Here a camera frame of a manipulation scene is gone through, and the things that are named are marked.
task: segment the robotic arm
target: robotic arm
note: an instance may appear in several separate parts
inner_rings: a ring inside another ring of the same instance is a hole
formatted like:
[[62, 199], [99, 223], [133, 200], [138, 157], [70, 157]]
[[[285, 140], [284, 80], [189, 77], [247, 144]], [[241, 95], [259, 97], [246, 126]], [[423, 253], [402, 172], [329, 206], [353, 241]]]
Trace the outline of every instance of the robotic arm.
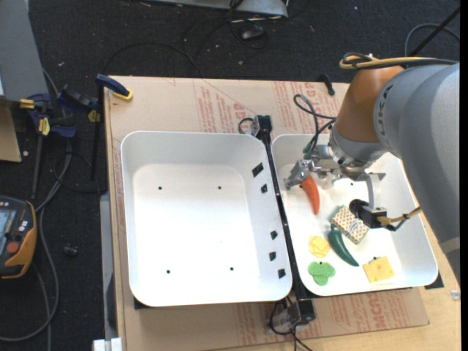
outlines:
[[[385, 152], [400, 158], [460, 284], [460, 65], [424, 59], [404, 69], [364, 57], [369, 66], [352, 80], [331, 131], [326, 153], [336, 163], [331, 172], [359, 181]], [[316, 150], [310, 158], [313, 171], [324, 154]], [[363, 218], [357, 202], [350, 210]]]

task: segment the computer mouse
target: computer mouse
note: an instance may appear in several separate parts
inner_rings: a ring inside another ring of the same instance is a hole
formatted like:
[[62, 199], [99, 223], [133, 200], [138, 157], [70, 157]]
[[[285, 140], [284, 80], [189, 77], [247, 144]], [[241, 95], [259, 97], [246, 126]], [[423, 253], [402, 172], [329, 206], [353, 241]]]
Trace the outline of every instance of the computer mouse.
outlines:
[[258, 26], [256, 23], [247, 23], [239, 28], [238, 33], [242, 40], [249, 40], [265, 35], [266, 31], [262, 26]]

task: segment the empty white tray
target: empty white tray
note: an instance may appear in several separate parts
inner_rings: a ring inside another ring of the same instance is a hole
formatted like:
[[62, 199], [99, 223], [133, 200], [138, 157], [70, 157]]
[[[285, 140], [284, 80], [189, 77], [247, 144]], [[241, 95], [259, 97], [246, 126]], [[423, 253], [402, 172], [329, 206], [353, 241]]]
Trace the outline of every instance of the empty white tray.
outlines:
[[[371, 229], [358, 245], [344, 237], [348, 250], [360, 263], [359, 267], [347, 264], [333, 250], [322, 259], [309, 252], [309, 237], [311, 235], [327, 237], [330, 230], [329, 219], [337, 206], [349, 205], [354, 199], [369, 201], [365, 182], [340, 179], [335, 182], [332, 189], [324, 190], [320, 186], [321, 180], [312, 173], [320, 193], [320, 211], [315, 216], [302, 188], [294, 186], [286, 190], [284, 179], [289, 177], [294, 164], [302, 158], [302, 149], [311, 137], [311, 135], [280, 135], [272, 143], [273, 160], [304, 286], [314, 294], [328, 296], [431, 284], [437, 278], [437, 262], [419, 215], [407, 220], [396, 232], [382, 228]], [[319, 143], [327, 142], [327, 135], [320, 136]], [[403, 168], [395, 156], [385, 154], [368, 169], [368, 172], [385, 173], [385, 177], [380, 182], [382, 201], [380, 205], [388, 210], [389, 217], [401, 216], [415, 208], [415, 201]], [[395, 276], [371, 283], [362, 264], [368, 263], [374, 257], [382, 256], [388, 257]], [[331, 277], [325, 286], [318, 285], [307, 271], [307, 267], [313, 261], [330, 263], [336, 269], [335, 276]]]
[[287, 247], [259, 140], [133, 132], [122, 142], [121, 159], [136, 299], [160, 307], [276, 301], [289, 294]]

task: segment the orange toy carrot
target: orange toy carrot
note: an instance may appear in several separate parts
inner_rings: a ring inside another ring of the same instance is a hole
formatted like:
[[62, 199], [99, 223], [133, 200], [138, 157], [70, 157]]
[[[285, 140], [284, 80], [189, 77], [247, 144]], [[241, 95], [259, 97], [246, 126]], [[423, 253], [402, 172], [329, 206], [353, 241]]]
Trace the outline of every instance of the orange toy carrot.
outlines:
[[310, 203], [312, 204], [312, 209], [314, 210], [314, 214], [318, 214], [320, 208], [319, 189], [317, 188], [317, 184], [312, 178], [312, 175], [309, 175], [306, 179], [304, 179], [301, 182], [301, 186], [307, 193], [307, 196], [309, 197]]

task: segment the multimeter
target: multimeter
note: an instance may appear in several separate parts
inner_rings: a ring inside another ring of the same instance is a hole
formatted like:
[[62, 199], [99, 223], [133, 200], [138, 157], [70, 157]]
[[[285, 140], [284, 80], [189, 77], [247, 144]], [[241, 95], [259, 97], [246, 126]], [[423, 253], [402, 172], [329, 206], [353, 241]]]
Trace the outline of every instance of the multimeter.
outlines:
[[0, 278], [23, 276], [37, 240], [36, 212], [25, 200], [0, 195]]

